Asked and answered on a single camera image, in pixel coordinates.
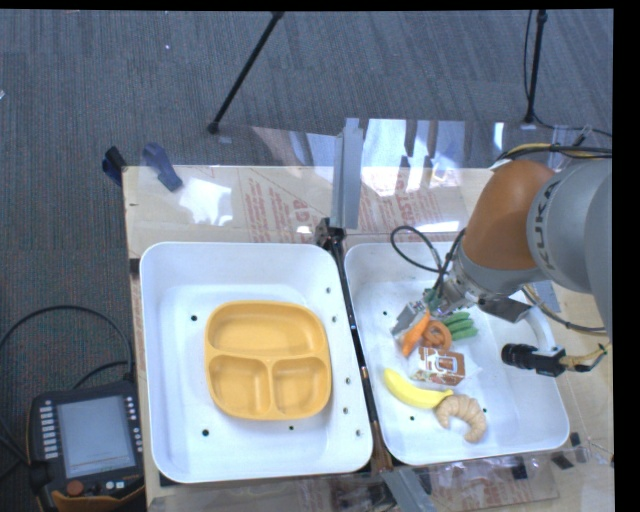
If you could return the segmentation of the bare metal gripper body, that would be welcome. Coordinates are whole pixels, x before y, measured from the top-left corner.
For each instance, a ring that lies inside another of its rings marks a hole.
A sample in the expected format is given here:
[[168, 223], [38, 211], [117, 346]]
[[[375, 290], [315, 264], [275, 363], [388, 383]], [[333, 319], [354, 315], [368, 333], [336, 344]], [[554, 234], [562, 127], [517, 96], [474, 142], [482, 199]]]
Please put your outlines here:
[[461, 277], [440, 279], [424, 290], [424, 303], [435, 316], [449, 316], [459, 309], [473, 307], [481, 296], [481, 286]]

